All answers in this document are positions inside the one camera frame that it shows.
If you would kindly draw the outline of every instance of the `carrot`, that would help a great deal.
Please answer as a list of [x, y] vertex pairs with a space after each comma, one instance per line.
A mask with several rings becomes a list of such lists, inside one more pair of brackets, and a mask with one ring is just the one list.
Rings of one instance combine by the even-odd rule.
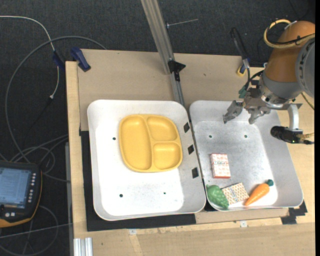
[[272, 179], [268, 179], [266, 183], [262, 183], [258, 185], [250, 195], [250, 197], [246, 200], [244, 203], [245, 206], [248, 206], [255, 201], [259, 200], [260, 198], [264, 197], [266, 194], [269, 193], [270, 187], [274, 185], [274, 182]]

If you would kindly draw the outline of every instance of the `green pepper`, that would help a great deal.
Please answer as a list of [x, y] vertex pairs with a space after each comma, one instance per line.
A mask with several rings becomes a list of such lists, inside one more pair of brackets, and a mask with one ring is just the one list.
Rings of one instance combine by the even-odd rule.
[[217, 185], [207, 185], [206, 193], [210, 202], [217, 206], [227, 209], [229, 207], [228, 199], [224, 192]]

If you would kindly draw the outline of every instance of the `yellow plate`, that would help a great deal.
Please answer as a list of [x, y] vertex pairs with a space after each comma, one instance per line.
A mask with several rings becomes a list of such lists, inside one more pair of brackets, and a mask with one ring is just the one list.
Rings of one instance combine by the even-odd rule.
[[183, 158], [176, 125], [167, 117], [133, 114], [119, 125], [119, 145], [125, 165], [136, 172], [164, 172], [177, 168]]

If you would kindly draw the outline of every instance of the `display screen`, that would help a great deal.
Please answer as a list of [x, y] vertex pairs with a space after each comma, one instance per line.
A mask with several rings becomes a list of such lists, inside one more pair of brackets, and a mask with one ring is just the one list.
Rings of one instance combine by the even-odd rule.
[[0, 167], [0, 205], [24, 208], [31, 171]]

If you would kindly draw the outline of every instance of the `wooden table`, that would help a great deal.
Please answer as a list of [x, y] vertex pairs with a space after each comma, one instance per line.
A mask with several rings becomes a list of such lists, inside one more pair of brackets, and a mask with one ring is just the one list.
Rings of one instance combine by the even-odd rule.
[[[315, 255], [314, 145], [288, 144], [307, 208], [304, 216], [296, 217], [297, 224], [282, 224], [280, 217], [288, 216], [289, 209], [277, 208], [201, 211], [195, 214], [196, 224], [137, 229], [135, 234], [128, 229], [88, 232], [79, 135], [79, 128], [88, 130], [88, 105], [97, 99], [174, 100], [174, 96], [157, 52], [82, 51], [90, 71], [66, 62], [73, 232], [74, 238], [92, 238], [94, 256]], [[240, 57], [177, 53], [175, 60], [186, 65], [180, 78], [187, 110], [197, 100], [238, 100], [247, 79], [236, 74]], [[252, 74], [259, 70], [251, 68]], [[296, 103], [303, 103], [300, 129], [314, 132], [314, 111], [301, 96]], [[278, 115], [281, 125], [288, 126], [288, 113]]]

